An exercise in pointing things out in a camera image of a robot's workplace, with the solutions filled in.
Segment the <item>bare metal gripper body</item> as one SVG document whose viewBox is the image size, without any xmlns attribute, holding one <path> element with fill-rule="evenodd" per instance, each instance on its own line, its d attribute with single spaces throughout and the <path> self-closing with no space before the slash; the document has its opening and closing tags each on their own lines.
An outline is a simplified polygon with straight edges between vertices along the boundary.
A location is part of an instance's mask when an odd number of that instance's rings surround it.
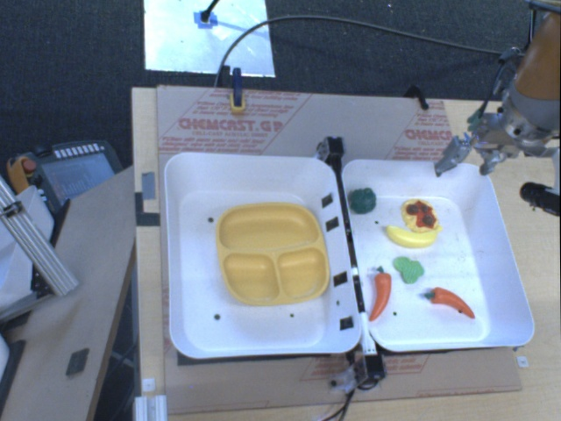
<svg viewBox="0 0 561 421">
<path fill-rule="evenodd" d="M 553 119 L 528 119 L 519 111 L 485 113 L 469 122 L 471 146 L 483 157 L 516 157 L 519 153 L 550 158 L 553 147 Z"/>
</svg>

